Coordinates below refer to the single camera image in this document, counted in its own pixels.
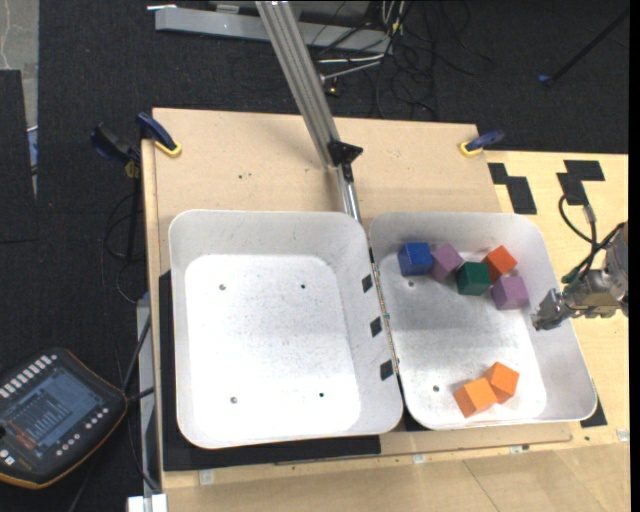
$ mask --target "blue cube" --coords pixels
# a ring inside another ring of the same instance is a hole
[[[431,249],[426,242],[409,242],[398,253],[400,272],[403,276],[423,276],[433,266]]]

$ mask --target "aluminum rod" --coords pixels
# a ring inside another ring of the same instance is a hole
[[[293,10],[286,1],[262,1],[256,6],[316,151],[326,167],[335,169],[343,210],[361,222],[355,187],[345,181],[342,166],[336,168],[329,154],[329,142],[340,140],[340,135]]]

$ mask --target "white tray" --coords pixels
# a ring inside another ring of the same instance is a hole
[[[387,333],[372,335],[372,322],[384,322],[355,220],[192,210],[173,220],[169,245],[177,420],[190,442],[223,448],[396,426],[402,398]]]
[[[371,247],[389,314],[398,371],[411,415],[431,429],[579,420],[596,394],[570,322],[536,331],[532,307],[557,287],[538,228],[515,214],[388,213],[374,219]],[[397,253],[405,242],[433,248],[450,242],[465,260],[480,261],[504,245],[518,261],[530,301],[499,311],[491,298],[458,294],[455,280],[403,277]],[[453,393],[500,361],[520,373],[516,395],[464,418]]]

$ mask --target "cube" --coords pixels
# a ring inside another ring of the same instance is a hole
[[[434,251],[431,251],[431,256],[433,257],[431,275],[440,283],[464,263],[462,256],[458,254],[458,251],[450,243],[442,244]]]
[[[518,264],[513,256],[507,251],[504,245],[496,247],[482,260],[489,267],[489,277],[495,283],[500,276],[506,274]]]
[[[489,381],[480,377],[467,382],[453,394],[465,418],[488,409],[498,401]]]
[[[456,271],[460,295],[482,295],[491,287],[489,268],[485,263],[466,261]]]
[[[497,361],[484,373],[484,377],[489,381],[499,404],[516,394],[520,374],[514,369]]]
[[[520,309],[529,302],[529,292],[520,276],[502,276],[491,288],[491,296],[501,311]]]
[[[398,253],[398,263],[403,276],[423,276],[433,265],[431,249],[426,242],[409,242]]]

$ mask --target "purple cube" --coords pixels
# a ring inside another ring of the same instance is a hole
[[[431,275],[440,283],[464,263],[462,256],[448,242],[431,251],[431,257],[433,258]]]
[[[529,302],[529,293],[520,276],[502,276],[491,288],[491,295],[499,310],[520,309]]]
[[[408,242],[398,253],[398,263],[403,276],[423,276],[431,269],[433,258],[426,242]]]

